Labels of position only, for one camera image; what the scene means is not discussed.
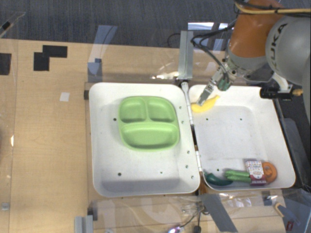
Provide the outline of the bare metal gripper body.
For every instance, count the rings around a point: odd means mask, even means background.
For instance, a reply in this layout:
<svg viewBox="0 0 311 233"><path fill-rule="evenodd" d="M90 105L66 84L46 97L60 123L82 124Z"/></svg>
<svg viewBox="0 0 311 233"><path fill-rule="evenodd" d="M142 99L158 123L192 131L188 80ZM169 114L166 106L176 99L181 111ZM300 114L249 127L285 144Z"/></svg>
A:
<svg viewBox="0 0 311 233"><path fill-rule="evenodd" d="M237 78L237 70L227 63L220 65L208 82L208 87L230 87Z"/></svg>

